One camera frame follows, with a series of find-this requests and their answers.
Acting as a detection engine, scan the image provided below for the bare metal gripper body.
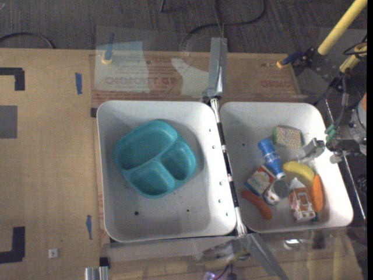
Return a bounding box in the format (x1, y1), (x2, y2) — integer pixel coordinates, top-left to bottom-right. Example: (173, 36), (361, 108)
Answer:
(325, 123), (368, 158)

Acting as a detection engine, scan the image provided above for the yellow banana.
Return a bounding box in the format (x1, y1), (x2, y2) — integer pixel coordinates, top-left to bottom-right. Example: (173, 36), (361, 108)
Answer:
(281, 160), (316, 187)

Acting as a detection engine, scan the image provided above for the green and beige patterned packet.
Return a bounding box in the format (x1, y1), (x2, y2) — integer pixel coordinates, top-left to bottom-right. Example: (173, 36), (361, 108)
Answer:
(272, 125), (304, 149)

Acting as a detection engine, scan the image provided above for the blue bottle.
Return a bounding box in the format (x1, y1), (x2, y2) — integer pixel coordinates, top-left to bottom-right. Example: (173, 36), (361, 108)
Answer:
(257, 138), (287, 181)

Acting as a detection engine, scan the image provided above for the orange carrot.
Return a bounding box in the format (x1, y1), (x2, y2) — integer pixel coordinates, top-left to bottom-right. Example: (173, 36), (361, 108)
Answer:
(309, 174), (325, 214)

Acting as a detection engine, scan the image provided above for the small white and red can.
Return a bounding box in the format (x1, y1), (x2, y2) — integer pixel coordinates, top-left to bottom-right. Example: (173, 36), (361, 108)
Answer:
(262, 179), (291, 207)

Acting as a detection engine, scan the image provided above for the white and brown carton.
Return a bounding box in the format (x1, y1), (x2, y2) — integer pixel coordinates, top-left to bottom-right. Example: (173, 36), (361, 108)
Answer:
(287, 177), (317, 223)

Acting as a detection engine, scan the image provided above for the white and orange carton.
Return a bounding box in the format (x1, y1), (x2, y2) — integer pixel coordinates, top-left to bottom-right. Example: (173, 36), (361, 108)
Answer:
(245, 164), (276, 197)

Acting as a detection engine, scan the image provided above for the white plastic tray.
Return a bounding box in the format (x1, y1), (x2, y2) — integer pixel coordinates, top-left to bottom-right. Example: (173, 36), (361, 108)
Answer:
(219, 101), (354, 234)
(96, 100), (237, 243)

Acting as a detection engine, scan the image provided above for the orange sausage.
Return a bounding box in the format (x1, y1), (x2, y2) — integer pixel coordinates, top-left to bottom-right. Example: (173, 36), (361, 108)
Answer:
(240, 190), (273, 221)

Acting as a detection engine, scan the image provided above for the thin black and white rod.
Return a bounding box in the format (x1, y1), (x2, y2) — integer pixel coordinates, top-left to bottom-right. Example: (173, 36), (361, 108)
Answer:
(209, 97), (248, 237)

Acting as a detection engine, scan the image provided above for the brown cardboard board red print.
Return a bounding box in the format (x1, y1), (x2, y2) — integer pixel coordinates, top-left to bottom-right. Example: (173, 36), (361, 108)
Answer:
(89, 50), (304, 246)

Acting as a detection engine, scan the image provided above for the blue divided plate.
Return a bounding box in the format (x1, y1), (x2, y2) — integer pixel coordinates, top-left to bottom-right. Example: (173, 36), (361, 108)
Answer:
(112, 119), (198, 200)

